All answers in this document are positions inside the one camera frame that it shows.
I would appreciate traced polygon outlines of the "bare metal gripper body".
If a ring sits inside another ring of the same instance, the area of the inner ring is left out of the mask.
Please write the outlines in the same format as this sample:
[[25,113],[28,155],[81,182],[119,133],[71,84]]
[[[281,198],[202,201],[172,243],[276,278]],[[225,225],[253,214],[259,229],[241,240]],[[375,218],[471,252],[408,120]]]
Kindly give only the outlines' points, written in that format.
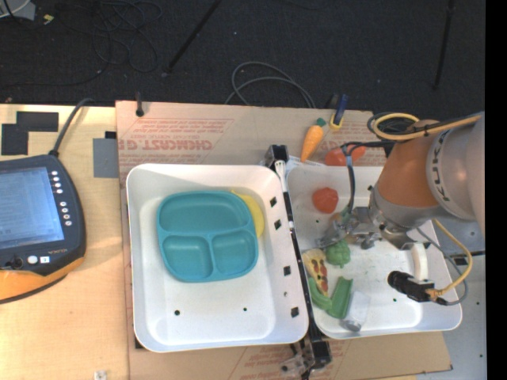
[[331,226],[342,228],[342,240],[350,245],[360,247],[360,237],[368,234],[378,235],[375,244],[378,241],[387,241],[397,249],[408,249],[413,245],[413,239],[407,230],[389,225],[382,216],[371,216],[368,207],[355,207],[352,210],[346,207],[332,218]]

